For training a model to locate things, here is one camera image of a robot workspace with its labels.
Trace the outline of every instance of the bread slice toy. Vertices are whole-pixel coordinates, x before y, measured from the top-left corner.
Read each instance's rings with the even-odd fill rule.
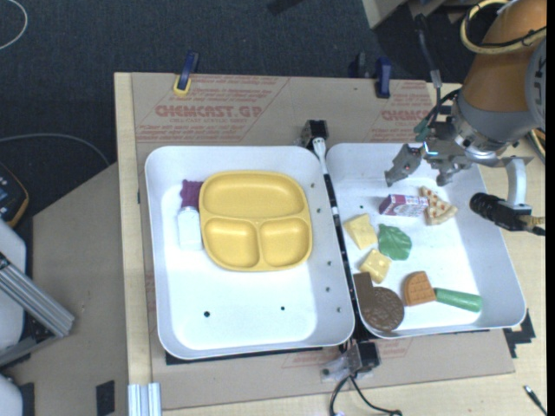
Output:
[[[409,274],[405,279],[403,292],[405,303],[409,307],[435,301],[435,292],[426,271],[416,271]]]
[[[443,224],[454,217],[459,210],[455,205],[449,204],[426,186],[421,186],[420,195],[428,198],[428,208],[424,211],[428,225]]]

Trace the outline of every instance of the blue clamp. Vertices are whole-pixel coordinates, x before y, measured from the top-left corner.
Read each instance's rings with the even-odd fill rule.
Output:
[[[191,87],[191,74],[197,71],[197,66],[199,64],[199,53],[192,50],[187,51],[187,56],[185,59],[185,65],[181,71],[181,75],[178,75],[173,84],[173,92],[179,97],[184,97]]]
[[[375,61],[375,75],[377,82],[375,83],[375,95],[380,99],[388,99],[389,79],[391,78],[391,62],[388,57],[380,57]]]

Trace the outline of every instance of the black device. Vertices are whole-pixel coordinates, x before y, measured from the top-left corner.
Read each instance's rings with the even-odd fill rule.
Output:
[[[0,163],[0,218],[13,228],[28,204],[29,194],[22,183]]]

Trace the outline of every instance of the wire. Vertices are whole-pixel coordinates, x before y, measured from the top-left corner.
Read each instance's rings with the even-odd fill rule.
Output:
[[[428,70],[430,72],[430,77],[435,88],[441,88],[441,73],[439,67],[435,64],[434,55],[430,52],[430,49],[426,42],[426,35],[429,36],[429,29],[426,24],[426,17],[423,14],[416,16],[416,33],[418,35],[418,42],[420,44],[422,55],[426,59],[428,64]]]
[[[524,389],[525,389],[526,393],[528,394],[528,396],[530,396],[530,399],[532,400],[532,402],[534,404],[536,404],[536,406],[541,410],[541,412],[545,416],[547,416],[547,410],[545,410],[544,406],[539,401],[539,398],[538,398],[538,396],[536,396],[536,393],[533,392],[532,389],[528,385],[524,385]]]
[[[471,42],[468,39],[468,28],[470,26],[470,22],[472,19],[478,14],[481,10],[486,8],[487,6],[491,6],[493,4],[508,4],[509,0],[484,0],[483,2],[475,4],[470,10],[468,10],[467,15],[465,16],[464,21],[460,24],[460,39],[462,43],[471,51],[477,54],[503,54],[506,52],[514,52],[518,51],[523,48],[527,48],[532,46],[537,40],[540,40],[547,36],[547,27],[544,26],[540,29],[532,30],[525,36],[512,39],[509,42],[503,43],[482,43],[477,45]]]
[[[356,374],[354,374],[354,375],[352,374],[350,376],[347,376],[347,377],[341,379],[339,382],[337,382],[337,385],[334,388],[334,390],[333,390],[333,392],[330,396],[330,416],[336,416],[336,411],[334,410],[334,404],[336,402],[337,395],[339,394],[339,392],[341,391],[341,389],[343,388],[343,386],[345,385],[347,380],[350,380],[352,382],[352,384],[355,387],[355,390],[358,393],[358,395],[361,397],[361,399],[364,401],[364,403],[367,406],[369,406],[370,408],[372,408],[372,409],[374,409],[378,412],[386,413],[389,416],[402,416],[401,410],[387,410],[385,408],[380,408],[379,406],[373,405],[368,399],[366,399],[364,394],[362,394],[361,389],[358,387],[358,385],[355,382],[355,377],[356,377]]]
[[[432,117],[430,122],[428,123],[428,127],[433,127],[435,122],[437,121],[437,117],[440,114],[441,105],[443,102],[441,101],[441,88],[435,89],[435,107],[433,109]]]
[[[100,149],[94,146],[92,143],[87,142],[86,140],[80,139],[79,137],[75,137],[73,135],[68,134],[59,134],[59,133],[31,133],[31,134],[22,134],[22,135],[13,135],[10,137],[3,137],[0,139],[0,143],[6,143],[14,140],[26,140],[26,139],[39,139],[39,138],[54,138],[54,139],[66,139],[66,140],[73,140],[79,143],[82,143],[85,146],[91,148],[95,153],[97,153],[106,166],[110,166],[109,160],[106,156],[102,153]]]
[[[16,2],[16,0],[5,0],[6,2],[10,2],[13,3],[15,6],[17,6],[17,8],[19,8],[22,13],[23,13],[23,17],[25,18],[25,21],[23,23],[23,27],[21,29],[21,31],[19,31],[19,34],[17,34],[17,36],[15,36],[13,39],[11,39],[9,42],[5,43],[4,45],[0,46],[0,50],[2,49],[6,49],[8,48],[10,45],[14,44],[15,42],[17,42],[19,40],[19,38],[23,35],[23,33],[27,30],[27,25],[29,24],[29,18],[27,17],[27,11],[25,10],[25,8],[23,7],[22,4],[20,4],[19,2]]]
[[[545,132],[540,129],[533,129],[527,134],[527,137],[532,142],[540,160],[545,164]]]

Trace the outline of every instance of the round brown cookie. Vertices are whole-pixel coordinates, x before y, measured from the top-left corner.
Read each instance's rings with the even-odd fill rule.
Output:
[[[401,298],[391,289],[374,287],[371,301],[362,309],[362,317],[373,328],[391,331],[399,327],[405,316]]]

